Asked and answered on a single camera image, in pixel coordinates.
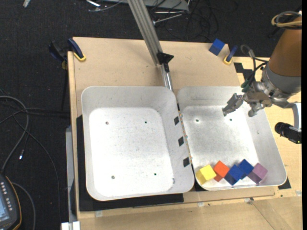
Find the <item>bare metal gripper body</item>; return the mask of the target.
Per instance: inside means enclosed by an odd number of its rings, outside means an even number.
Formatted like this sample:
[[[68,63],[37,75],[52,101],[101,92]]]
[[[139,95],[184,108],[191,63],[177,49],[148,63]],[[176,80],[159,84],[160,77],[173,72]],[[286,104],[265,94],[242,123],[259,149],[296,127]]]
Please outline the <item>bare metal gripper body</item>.
[[[244,101],[250,105],[259,105],[260,107],[271,107],[270,97],[261,88],[260,82],[254,81],[243,87]]]

